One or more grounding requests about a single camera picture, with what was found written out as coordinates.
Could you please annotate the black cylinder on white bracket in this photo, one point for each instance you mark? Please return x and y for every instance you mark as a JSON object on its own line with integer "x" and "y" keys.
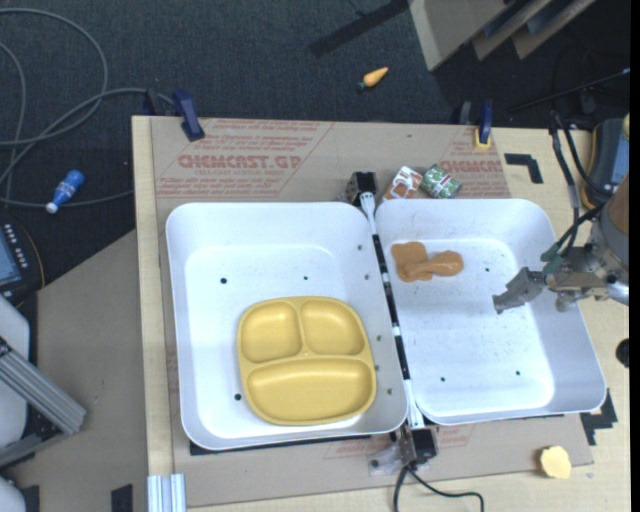
{"x": 624, "y": 352}

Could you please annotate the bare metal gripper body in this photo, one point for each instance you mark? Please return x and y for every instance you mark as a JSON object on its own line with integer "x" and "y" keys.
{"x": 575, "y": 280}

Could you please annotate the orange-brown toy food piece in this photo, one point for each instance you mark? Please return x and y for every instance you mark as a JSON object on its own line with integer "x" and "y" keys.
{"x": 415, "y": 262}

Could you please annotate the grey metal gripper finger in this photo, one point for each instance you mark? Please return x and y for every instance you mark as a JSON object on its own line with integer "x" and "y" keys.
{"x": 527, "y": 281}
{"x": 507, "y": 300}

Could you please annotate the thin black and white rod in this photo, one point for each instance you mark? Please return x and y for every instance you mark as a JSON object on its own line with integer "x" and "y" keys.
{"x": 385, "y": 280}

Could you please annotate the blue bottle with white cap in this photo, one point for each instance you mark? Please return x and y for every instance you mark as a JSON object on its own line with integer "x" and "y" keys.
{"x": 67, "y": 189}

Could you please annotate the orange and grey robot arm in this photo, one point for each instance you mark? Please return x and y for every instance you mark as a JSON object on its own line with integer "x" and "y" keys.
{"x": 616, "y": 220}

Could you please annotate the yellow biscuit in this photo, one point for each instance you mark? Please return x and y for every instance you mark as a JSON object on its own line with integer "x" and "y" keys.
{"x": 556, "y": 462}

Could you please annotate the brown cardboard board, red print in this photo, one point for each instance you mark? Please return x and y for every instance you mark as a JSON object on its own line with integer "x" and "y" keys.
{"x": 280, "y": 480}

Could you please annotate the orange carrot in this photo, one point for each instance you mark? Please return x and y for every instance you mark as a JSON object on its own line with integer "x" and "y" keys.
{"x": 376, "y": 77}

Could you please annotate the yellow divided plate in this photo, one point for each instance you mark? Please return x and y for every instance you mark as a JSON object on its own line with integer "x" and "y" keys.
{"x": 307, "y": 390}

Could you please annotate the orange and white carton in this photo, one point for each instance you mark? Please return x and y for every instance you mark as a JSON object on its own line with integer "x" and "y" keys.
{"x": 402, "y": 184}

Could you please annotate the green can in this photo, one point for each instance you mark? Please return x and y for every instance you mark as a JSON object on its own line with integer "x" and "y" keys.
{"x": 440, "y": 181}

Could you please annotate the white plastic tray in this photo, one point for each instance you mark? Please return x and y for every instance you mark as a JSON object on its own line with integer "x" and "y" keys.
{"x": 475, "y": 350}
{"x": 210, "y": 325}

